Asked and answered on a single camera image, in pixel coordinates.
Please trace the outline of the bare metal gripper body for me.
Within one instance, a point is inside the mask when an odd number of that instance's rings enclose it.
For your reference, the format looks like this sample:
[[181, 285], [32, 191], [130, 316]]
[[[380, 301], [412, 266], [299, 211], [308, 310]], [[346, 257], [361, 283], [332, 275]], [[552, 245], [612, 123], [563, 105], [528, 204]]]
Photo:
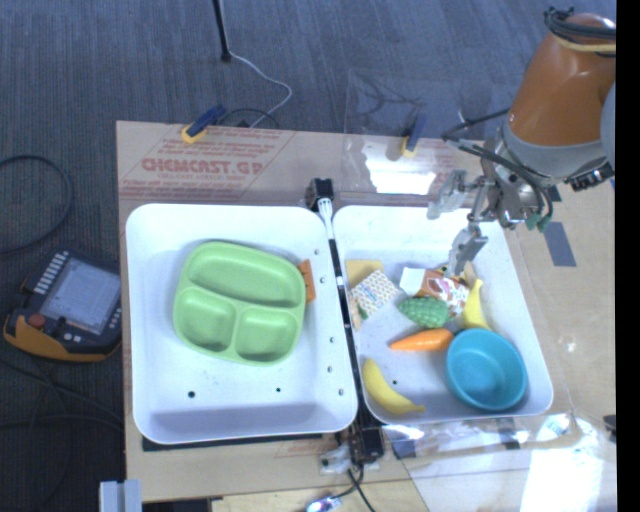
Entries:
[[523, 224], [528, 229], [546, 229], [550, 223], [550, 194], [507, 148], [502, 139], [483, 145], [472, 143], [471, 153], [480, 158], [483, 176], [477, 179], [478, 194], [469, 219], [497, 221], [505, 229]]

